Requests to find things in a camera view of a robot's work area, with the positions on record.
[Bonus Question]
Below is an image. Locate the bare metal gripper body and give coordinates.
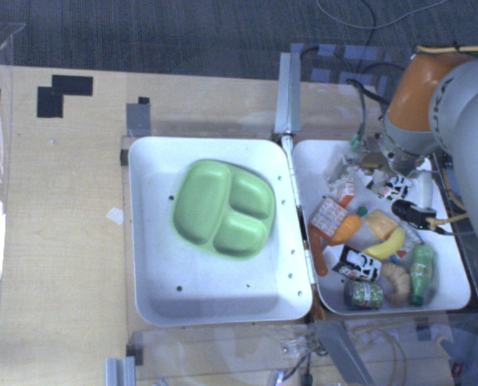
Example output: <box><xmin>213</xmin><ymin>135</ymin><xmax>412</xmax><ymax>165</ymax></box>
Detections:
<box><xmin>357</xmin><ymin>146</ymin><xmax>425</xmax><ymax>177</ymax></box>

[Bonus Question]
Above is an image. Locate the orange and white carton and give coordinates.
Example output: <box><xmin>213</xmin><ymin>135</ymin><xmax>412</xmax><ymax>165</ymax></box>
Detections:
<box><xmin>328</xmin><ymin>178</ymin><xmax>357</xmax><ymax>209</ymax></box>
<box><xmin>310</xmin><ymin>196</ymin><xmax>349</xmax><ymax>240</ymax></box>

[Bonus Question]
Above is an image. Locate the black and white cow-print carton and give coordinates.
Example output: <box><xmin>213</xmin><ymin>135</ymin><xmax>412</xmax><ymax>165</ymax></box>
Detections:
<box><xmin>332</xmin><ymin>244</ymin><xmax>383</xmax><ymax>283</ymax></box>
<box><xmin>366</xmin><ymin>175</ymin><xmax>413</xmax><ymax>201</ymax></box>

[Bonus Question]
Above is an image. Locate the orange carrot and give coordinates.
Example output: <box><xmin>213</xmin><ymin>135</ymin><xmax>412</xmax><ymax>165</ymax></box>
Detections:
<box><xmin>329</xmin><ymin>206</ymin><xmax>369</xmax><ymax>246</ymax></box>

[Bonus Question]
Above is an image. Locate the yellow cheese wedge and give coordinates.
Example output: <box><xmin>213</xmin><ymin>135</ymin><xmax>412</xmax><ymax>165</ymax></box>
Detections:
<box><xmin>362</xmin><ymin>208</ymin><xmax>401</xmax><ymax>241</ymax></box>

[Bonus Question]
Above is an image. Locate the white red and blue packet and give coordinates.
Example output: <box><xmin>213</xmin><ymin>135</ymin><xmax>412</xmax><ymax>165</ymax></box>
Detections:
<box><xmin>396</xmin><ymin>222</ymin><xmax>425</xmax><ymax>259</ymax></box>

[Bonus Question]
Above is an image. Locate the orange sausage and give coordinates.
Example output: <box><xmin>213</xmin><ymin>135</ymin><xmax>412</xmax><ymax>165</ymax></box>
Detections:
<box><xmin>307</xmin><ymin>223</ymin><xmax>329</xmax><ymax>277</ymax></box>

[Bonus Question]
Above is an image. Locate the yellow banana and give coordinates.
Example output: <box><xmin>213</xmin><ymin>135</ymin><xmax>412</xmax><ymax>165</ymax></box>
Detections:
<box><xmin>360</xmin><ymin>226</ymin><xmax>407</xmax><ymax>261</ymax></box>

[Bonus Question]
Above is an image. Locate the green bottle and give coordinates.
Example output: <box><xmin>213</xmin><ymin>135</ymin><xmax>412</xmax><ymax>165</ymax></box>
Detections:
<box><xmin>407</xmin><ymin>244</ymin><xmax>436</xmax><ymax>307</ymax></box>

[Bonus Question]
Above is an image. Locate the tan croissant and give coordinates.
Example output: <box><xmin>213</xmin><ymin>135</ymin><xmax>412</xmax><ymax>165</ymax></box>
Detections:
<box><xmin>382</xmin><ymin>261</ymin><xmax>412</xmax><ymax>306</ymax></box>

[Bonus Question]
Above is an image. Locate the green can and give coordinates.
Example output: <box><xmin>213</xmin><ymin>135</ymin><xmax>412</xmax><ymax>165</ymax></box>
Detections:
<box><xmin>343</xmin><ymin>280</ymin><xmax>385</xmax><ymax>310</ymax></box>

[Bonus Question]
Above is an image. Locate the white plastic tray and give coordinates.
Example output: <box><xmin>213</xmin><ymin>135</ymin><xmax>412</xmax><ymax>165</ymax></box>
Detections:
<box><xmin>292</xmin><ymin>138</ymin><xmax>473</xmax><ymax>317</ymax></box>
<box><xmin>127</xmin><ymin>135</ymin><xmax>314</xmax><ymax>329</ymax></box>

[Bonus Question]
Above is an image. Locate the green divided plate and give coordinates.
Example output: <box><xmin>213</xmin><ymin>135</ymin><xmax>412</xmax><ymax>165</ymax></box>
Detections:
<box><xmin>170</xmin><ymin>158</ymin><xmax>278</xmax><ymax>262</ymax></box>

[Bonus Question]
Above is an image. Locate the black cylinder on white bracket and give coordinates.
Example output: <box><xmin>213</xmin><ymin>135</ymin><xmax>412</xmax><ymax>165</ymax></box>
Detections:
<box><xmin>390</xmin><ymin>168</ymin><xmax>438</xmax><ymax>231</ymax></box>

